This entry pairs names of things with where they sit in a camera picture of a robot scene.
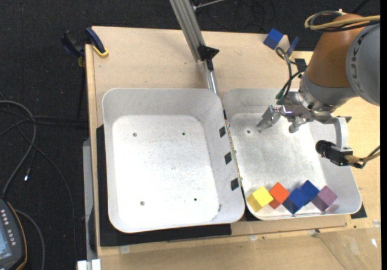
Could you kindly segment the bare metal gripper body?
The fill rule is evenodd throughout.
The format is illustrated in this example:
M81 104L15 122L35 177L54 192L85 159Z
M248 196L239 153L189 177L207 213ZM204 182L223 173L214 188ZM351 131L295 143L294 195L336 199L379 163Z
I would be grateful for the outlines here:
M285 117L299 117L307 121L326 122L334 111L331 105L325 105L310 94L289 91L279 99L280 113Z

